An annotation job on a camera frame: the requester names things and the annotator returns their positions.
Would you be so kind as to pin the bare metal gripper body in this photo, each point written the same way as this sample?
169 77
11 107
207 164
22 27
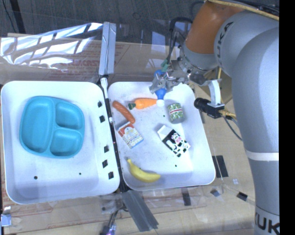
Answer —
180 71

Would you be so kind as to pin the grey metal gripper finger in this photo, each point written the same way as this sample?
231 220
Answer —
170 85
154 86

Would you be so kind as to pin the blue and white bottle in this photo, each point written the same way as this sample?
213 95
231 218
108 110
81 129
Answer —
160 92

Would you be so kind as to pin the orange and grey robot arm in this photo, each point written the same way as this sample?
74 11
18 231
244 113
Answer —
257 82

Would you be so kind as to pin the orange carrot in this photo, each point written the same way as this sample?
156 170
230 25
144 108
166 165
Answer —
145 103

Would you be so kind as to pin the green and white can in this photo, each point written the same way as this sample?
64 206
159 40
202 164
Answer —
176 112

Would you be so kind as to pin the brown cardboard board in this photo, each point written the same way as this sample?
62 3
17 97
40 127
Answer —
137 55

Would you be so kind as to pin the orange brown sausage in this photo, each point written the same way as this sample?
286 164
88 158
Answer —
123 111

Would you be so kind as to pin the orange and white carton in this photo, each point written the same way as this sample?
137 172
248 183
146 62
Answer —
130 134

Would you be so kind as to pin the black and white cow carton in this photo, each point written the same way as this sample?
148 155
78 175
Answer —
175 142

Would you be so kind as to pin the white plastic tray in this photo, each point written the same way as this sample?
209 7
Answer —
64 180
152 155

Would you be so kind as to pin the yellow banana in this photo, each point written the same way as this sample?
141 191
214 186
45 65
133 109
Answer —
143 175

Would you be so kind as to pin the blue divided plate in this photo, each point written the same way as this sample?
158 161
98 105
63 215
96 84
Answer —
37 124

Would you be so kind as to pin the black cylinder on white bracket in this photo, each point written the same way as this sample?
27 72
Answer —
212 108

